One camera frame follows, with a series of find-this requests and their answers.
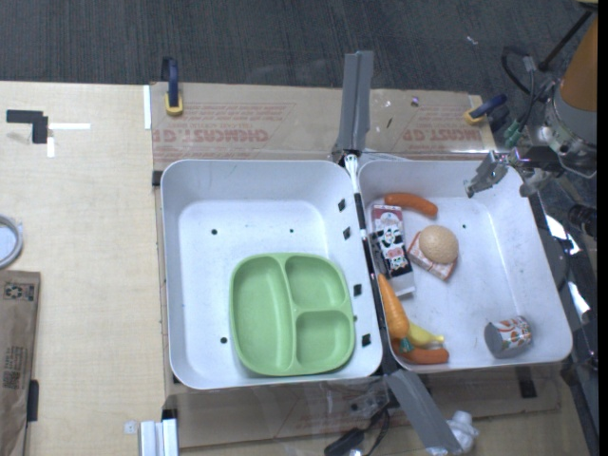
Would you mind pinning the brown cardboard board red print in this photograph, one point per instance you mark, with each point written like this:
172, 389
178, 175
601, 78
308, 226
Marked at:
285, 126

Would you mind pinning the white crumpled tissue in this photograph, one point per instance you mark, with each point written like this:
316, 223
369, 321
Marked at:
458, 430

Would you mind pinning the white plastic tray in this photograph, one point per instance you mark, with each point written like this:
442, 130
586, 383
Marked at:
209, 273
499, 264

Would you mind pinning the orange sausage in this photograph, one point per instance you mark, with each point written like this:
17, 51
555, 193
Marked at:
411, 203
425, 355

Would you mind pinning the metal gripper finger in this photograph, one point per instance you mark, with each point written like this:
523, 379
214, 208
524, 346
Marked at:
529, 187
487, 175

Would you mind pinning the thin black and white rod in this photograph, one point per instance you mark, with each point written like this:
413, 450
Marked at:
361, 216

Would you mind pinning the white and red printed carton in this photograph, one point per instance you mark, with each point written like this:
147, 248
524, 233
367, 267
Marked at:
392, 250

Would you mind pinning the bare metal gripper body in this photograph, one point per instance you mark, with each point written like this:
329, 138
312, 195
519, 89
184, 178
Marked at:
546, 157

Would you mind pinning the white tape roll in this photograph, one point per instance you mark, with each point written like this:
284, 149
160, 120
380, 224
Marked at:
16, 240

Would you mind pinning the grey and orange printed can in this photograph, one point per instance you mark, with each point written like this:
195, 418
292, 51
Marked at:
508, 337

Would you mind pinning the green divided plate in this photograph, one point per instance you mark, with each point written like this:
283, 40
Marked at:
259, 311

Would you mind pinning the tan bread bun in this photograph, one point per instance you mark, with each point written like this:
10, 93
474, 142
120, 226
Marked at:
438, 244

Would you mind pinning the brown paper bag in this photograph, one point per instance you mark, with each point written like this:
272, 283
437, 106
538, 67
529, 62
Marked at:
14, 364

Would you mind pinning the yellow banana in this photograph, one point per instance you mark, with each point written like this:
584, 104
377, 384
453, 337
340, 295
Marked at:
423, 336

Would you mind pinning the black cylinder on white bracket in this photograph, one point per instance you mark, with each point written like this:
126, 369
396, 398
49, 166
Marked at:
583, 219

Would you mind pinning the orange carrot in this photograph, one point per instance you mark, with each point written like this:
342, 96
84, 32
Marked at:
394, 309

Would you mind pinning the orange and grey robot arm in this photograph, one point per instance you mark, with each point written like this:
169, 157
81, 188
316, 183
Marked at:
582, 69

